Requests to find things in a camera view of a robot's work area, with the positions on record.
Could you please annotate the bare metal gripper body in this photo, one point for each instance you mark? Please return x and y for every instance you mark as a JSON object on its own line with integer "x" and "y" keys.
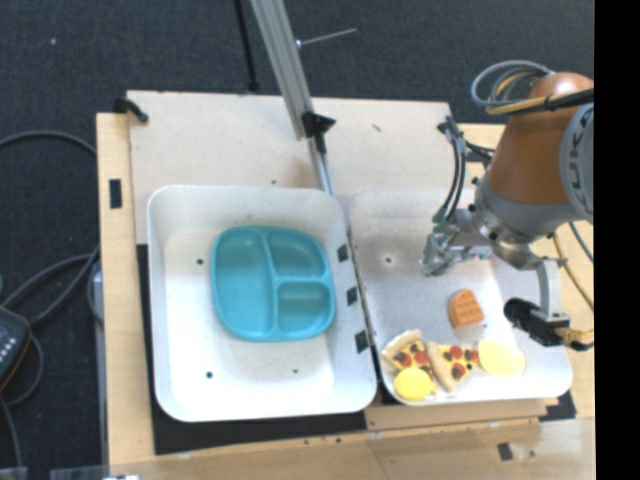
{"x": 505, "y": 248}

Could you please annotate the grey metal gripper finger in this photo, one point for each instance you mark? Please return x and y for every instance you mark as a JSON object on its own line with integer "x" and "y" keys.
{"x": 430, "y": 257}
{"x": 446, "y": 258}

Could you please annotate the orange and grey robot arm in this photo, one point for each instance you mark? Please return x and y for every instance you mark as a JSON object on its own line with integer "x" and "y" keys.
{"x": 530, "y": 158}

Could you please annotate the white plastic tray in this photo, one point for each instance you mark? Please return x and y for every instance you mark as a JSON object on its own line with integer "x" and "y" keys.
{"x": 195, "y": 318}
{"x": 400, "y": 288}

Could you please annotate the orange waffle biscuit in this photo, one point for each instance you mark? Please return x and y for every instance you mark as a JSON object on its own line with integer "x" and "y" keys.
{"x": 465, "y": 310}

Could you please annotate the thin black and white rod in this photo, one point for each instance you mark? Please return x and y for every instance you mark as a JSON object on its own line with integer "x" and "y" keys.
{"x": 361, "y": 293}

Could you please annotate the pepperoni pizza slice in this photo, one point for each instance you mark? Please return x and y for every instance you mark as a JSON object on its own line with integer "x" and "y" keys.
{"x": 450, "y": 363}
{"x": 407, "y": 350}

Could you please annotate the pale yellow round slice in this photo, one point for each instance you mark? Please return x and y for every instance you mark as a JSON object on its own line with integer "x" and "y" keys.
{"x": 502, "y": 359}

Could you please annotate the bright yellow round biscuit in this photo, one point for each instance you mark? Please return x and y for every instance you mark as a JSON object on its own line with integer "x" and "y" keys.
{"x": 412, "y": 384}

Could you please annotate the blue divided plate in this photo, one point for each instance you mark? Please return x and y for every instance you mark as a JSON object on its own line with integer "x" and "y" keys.
{"x": 250, "y": 283}

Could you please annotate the pale flat board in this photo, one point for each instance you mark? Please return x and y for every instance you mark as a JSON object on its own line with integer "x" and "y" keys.
{"x": 225, "y": 143}

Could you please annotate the black cylinder on white bracket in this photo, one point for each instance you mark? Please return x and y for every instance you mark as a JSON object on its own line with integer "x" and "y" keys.
{"x": 542, "y": 324}

